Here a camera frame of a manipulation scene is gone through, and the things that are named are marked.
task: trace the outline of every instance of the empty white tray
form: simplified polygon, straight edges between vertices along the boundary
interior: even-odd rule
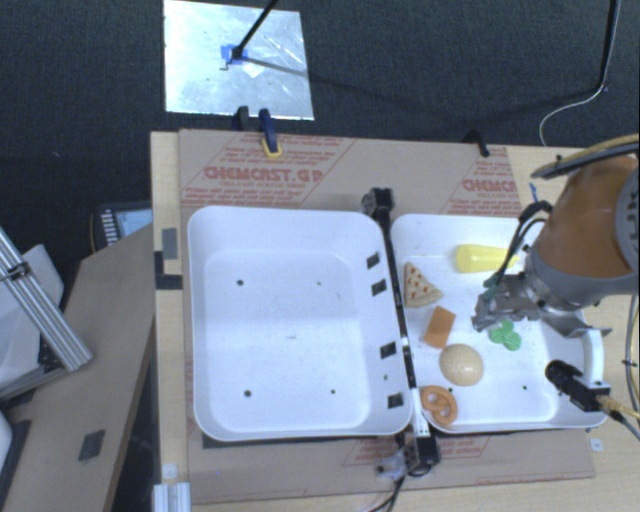
[[[481,244],[506,248],[516,229],[515,219],[445,215],[404,215],[392,226],[392,240],[400,281],[404,264],[414,263],[444,296],[421,308],[405,308],[407,329],[418,386],[438,385],[451,389],[458,405],[458,419],[447,427],[427,419],[437,428],[453,433],[585,428],[602,423],[600,412],[585,413],[545,377],[547,364],[560,359],[585,373],[589,380],[602,379],[604,355],[599,332],[579,339],[566,339],[541,321],[516,322],[522,346],[511,352],[489,340],[488,330],[476,332],[471,325],[482,283],[491,272],[463,274],[455,264],[460,244]],[[527,240],[535,240],[539,225]],[[520,263],[509,270],[517,273]],[[433,310],[440,305],[456,314],[448,344],[462,343],[475,348],[484,362],[482,380],[469,387],[455,386],[442,374],[441,350],[422,340]]]
[[[188,226],[194,408],[224,441],[388,435],[411,416],[384,240],[350,212],[211,206]]]

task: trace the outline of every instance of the silver reflective square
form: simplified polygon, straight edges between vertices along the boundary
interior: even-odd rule
[[[313,120],[300,14],[271,11],[245,48],[226,66],[225,48],[240,44],[261,9],[165,0],[165,88],[168,112]]]

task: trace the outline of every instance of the toy pizza slice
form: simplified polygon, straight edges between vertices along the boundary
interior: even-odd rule
[[[404,266],[404,305],[419,308],[437,301],[442,292],[431,284],[413,263]]]

